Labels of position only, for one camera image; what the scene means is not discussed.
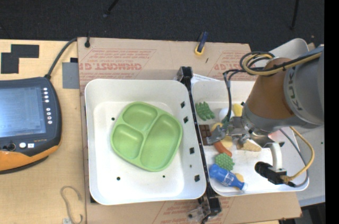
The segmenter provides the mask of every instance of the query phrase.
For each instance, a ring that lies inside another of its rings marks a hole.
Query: white tray
[[[231,82],[232,103],[245,102],[252,90],[254,82]],[[208,124],[212,127],[218,120],[219,111],[228,107],[228,94],[225,82],[223,81],[198,81],[192,86],[192,96],[195,103],[207,102],[211,111],[216,115],[215,119],[203,121],[197,116],[198,124]],[[283,129],[295,144],[297,141],[293,132],[289,128]],[[270,135],[274,141],[285,141],[281,147],[283,168],[287,170],[287,175],[294,175],[304,167],[304,163],[291,142],[281,133],[277,132]],[[203,146],[208,167],[214,163],[214,158],[219,153],[214,146]],[[211,178],[212,188],[222,196],[248,195],[271,192],[301,191],[307,188],[308,181],[300,187],[290,187],[285,184],[274,185],[266,178],[258,174],[254,166],[257,162],[263,161],[272,165],[272,154],[270,149],[265,148],[260,152],[237,150],[233,144],[229,150],[233,153],[232,159],[235,163],[233,173],[240,173],[244,177],[248,188],[245,192],[237,190],[235,187],[225,187],[216,179]],[[293,180],[295,184],[302,183],[306,178],[306,172]]]
[[[85,101],[90,192],[95,201],[114,205],[197,199],[204,194],[206,178],[189,94],[183,84],[174,80],[95,79],[85,88]],[[167,111],[183,126],[179,149],[163,171],[134,166],[111,147],[114,122],[124,107],[135,101]]]

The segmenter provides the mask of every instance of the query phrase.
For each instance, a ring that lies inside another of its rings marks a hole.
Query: green divided plate
[[[128,104],[111,133],[113,150],[147,171],[162,171],[172,162],[183,134],[178,119],[144,102]]]

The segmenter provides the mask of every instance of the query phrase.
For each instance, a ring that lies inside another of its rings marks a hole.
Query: black mat
[[[87,36],[249,43],[268,51],[291,39],[324,43],[324,0],[0,0],[0,38],[70,40]]]

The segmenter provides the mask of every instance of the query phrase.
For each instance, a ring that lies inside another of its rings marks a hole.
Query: screen
[[[40,86],[0,89],[0,138],[45,132]]]

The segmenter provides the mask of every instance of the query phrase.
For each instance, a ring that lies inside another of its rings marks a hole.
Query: blue plastic bottle
[[[224,186],[235,186],[240,190],[243,190],[246,186],[246,183],[239,181],[234,173],[219,167],[217,164],[210,167],[209,173],[211,178],[217,179]]]

